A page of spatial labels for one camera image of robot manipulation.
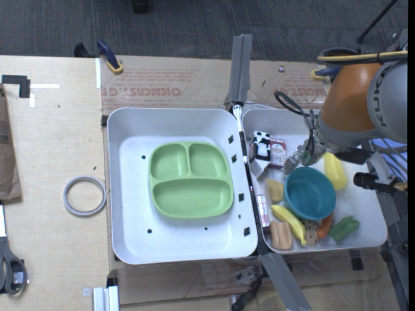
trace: yellow banana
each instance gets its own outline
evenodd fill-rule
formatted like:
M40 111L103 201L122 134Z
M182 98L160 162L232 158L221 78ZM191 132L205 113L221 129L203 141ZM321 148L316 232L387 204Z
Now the yellow banana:
M281 205L271 205L271 211L278 219L289 223L293 235L301 241L302 246L307 244L305 240L305 227L290 210Z

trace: carrot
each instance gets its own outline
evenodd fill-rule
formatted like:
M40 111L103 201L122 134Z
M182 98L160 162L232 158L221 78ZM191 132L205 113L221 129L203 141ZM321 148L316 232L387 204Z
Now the carrot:
M333 225L333 213L331 213L327 218L324 218L322 220L322 224L320 225L320 228L318 228L317 231L317 237L325 238L330 232L331 225Z

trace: blue bowl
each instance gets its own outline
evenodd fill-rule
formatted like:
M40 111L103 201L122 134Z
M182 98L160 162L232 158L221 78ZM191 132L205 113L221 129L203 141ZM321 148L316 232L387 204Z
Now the blue bowl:
M295 216L320 220L329 216L336 206L336 192L330 180L311 167L294 169L284 184L285 207Z

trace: green plate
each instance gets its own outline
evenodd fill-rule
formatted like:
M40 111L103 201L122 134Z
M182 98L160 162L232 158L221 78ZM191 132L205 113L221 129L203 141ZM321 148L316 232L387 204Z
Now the green plate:
M228 160L215 145L174 142L150 157L150 191L157 210L172 218L208 218L233 203Z

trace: wooden table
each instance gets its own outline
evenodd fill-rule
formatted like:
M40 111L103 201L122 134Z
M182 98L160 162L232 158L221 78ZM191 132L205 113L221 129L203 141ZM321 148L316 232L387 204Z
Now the wooden table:
M0 295L1 310L92 310L91 289L106 286L106 209L80 218L67 212L62 200L66 183L75 176L105 180L96 63L92 58L0 59L2 75L26 75L32 85L59 85L58 89L32 87L31 107L29 99L19 98L17 85L5 84L23 189L21 200L4 204L6 228L10 248L27 265L30 284L21 296ZM75 206L85 210L101 200L99 190L89 183L79 183L69 195ZM371 255L377 268L375 279L304 287L313 309L397 310L386 265L376 252ZM124 305L121 309L229 310L229 305L228 296L216 296ZM261 292L246 309L262 308L283 310L284 305L278 293Z

